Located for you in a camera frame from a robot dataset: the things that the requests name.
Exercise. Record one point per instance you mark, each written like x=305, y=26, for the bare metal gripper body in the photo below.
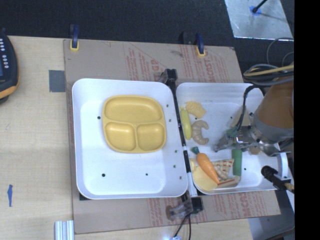
x=252, y=137

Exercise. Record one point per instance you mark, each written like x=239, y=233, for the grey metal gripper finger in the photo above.
x=223, y=144

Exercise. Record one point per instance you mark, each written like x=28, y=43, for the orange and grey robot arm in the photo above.
x=276, y=104

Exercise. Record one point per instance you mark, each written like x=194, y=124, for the brown biscuit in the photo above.
x=255, y=151

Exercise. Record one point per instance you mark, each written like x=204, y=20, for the beige bread wedge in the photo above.
x=246, y=116

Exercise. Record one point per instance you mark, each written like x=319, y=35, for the green toy cucumber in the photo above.
x=237, y=162

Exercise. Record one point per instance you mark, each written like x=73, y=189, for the beige waffle slice red stripes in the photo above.
x=223, y=167

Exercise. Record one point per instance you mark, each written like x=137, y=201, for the orange carrot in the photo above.
x=206, y=165

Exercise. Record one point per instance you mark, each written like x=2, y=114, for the beige croissant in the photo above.
x=198, y=131

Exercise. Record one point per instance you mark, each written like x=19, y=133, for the beige sandwich wedge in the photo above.
x=231, y=181

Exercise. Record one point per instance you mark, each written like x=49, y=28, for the thin black and white rod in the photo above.
x=186, y=156

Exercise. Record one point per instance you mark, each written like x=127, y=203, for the yellow banana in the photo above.
x=186, y=125

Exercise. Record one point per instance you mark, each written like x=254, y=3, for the yellow cheese slice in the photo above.
x=202, y=181

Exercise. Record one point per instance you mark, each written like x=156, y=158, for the white plastic tray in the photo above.
x=220, y=94
x=125, y=174

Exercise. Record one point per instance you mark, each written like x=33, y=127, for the yellow divided plate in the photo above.
x=132, y=109

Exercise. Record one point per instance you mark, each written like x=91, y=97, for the brown cardboard board red print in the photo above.
x=105, y=59

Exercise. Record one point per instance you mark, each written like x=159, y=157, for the black cylinder on white bracket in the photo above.
x=272, y=174

